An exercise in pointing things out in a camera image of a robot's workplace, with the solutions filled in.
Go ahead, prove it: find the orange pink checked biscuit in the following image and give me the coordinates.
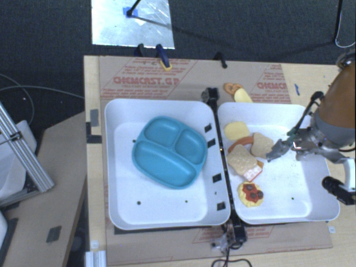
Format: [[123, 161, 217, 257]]
[[243, 160, 265, 183]]

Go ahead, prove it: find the pale yellow oval slice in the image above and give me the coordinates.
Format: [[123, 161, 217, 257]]
[[233, 88, 254, 103], [224, 121, 251, 141]]

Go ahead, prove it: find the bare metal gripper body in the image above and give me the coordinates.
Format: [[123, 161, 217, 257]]
[[289, 127, 347, 162]]

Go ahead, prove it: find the orange pretzel biscuit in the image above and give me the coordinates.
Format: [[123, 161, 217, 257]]
[[224, 82, 244, 96]]

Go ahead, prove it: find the black cylinder on white bracket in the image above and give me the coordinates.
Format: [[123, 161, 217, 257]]
[[322, 158, 356, 205]]

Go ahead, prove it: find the thin black rod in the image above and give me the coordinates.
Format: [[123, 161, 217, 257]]
[[210, 98, 238, 228]]

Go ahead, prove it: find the yellow pizza slice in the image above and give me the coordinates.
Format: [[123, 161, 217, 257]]
[[237, 180, 265, 209]]

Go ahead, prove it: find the white plastic tray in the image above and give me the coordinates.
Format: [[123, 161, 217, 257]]
[[216, 101, 341, 225], [103, 98, 232, 231]]

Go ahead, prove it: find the beige bread slice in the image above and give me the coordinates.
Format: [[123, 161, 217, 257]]
[[250, 132, 275, 160]]

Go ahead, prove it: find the tan toast slice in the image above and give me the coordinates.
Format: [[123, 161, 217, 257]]
[[226, 144, 259, 177]]

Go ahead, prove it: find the brown cardboard board red print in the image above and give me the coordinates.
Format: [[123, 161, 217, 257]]
[[98, 56, 333, 259]]

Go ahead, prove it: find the blue divided plate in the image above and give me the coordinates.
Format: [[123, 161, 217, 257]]
[[131, 116, 209, 190]]

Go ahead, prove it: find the orange sausage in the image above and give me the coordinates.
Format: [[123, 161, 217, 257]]
[[228, 136, 255, 154]]

